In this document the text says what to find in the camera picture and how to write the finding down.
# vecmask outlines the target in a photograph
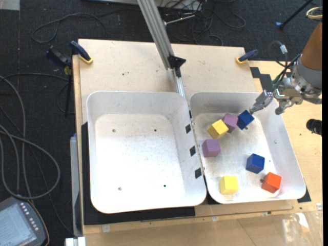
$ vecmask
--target blue cube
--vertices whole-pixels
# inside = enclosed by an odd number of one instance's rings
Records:
[[[264,160],[265,160],[264,157],[253,153],[247,159],[246,169],[248,171],[258,174],[259,172],[261,172],[264,169]]]
[[[239,126],[239,128],[241,130],[243,130],[244,128],[247,127],[247,125],[249,123],[251,123],[254,120],[254,117],[250,114],[250,112],[248,112],[248,110],[245,110],[244,112],[242,112],[239,116],[238,116],[238,122],[237,122],[237,126]]]

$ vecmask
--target white tray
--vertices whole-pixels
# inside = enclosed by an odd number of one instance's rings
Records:
[[[118,213],[204,201],[189,107],[178,93],[97,91],[87,99],[87,115],[91,201],[97,210]]]
[[[211,197],[219,203],[298,199],[306,187],[295,153],[281,115],[275,114],[277,103],[272,103],[253,114],[254,120],[241,130],[237,127],[219,139],[221,152],[217,157],[204,157],[201,145],[211,139],[207,129],[228,112],[238,116],[254,104],[259,93],[200,92],[190,98],[190,108],[195,124],[195,134],[200,145],[204,176]],[[245,169],[247,158],[255,153],[265,157],[264,169],[255,174]],[[282,177],[275,193],[261,188],[261,180],[268,172]],[[219,190],[219,180],[224,175],[238,177],[239,190],[224,195]]]

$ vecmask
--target orange block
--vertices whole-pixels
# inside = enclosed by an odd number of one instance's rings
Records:
[[[281,176],[269,172],[263,179],[262,189],[271,193],[275,193],[277,190],[280,189],[280,184]]]

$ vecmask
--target cube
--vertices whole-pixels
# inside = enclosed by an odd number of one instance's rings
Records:
[[[209,127],[208,133],[212,138],[221,138],[226,134],[226,132],[228,132],[228,130],[229,128],[226,126],[223,120],[220,119]]]
[[[253,153],[247,159],[246,169],[248,171],[258,174],[260,171],[264,169],[264,160],[265,160],[264,157]]]
[[[275,193],[280,189],[281,179],[282,178],[279,175],[276,175],[272,172],[267,173],[263,179],[262,189],[271,193]]]
[[[201,145],[204,157],[216,157],[221,152],[218,139],[206,139]]]
[[[237,127],[238,117],[230,113],[226,113],[223,117],[223,122],[229,128],[228,133],[231,133]]]
[[[236,176],[223,176],[219,181],[221,194],[235,194],[238,191],[238,178]]]
[[[254,117],[248,112],[248,110],[245,110],[244,112],[242,112],[239,116],[238,116],[238,122],[237,122],[237,126],[239,126],[239,128],[241,130],[243,130],[244,128],[247,127],[247,125],[249,123],[251,123],[254,120]]]

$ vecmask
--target tray containing cubes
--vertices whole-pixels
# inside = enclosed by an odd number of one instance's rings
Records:
[[[298,199],[306,192],[277,103],[248,111],[258,95],[199,92],[190,99],[207,189],[218,203]]]

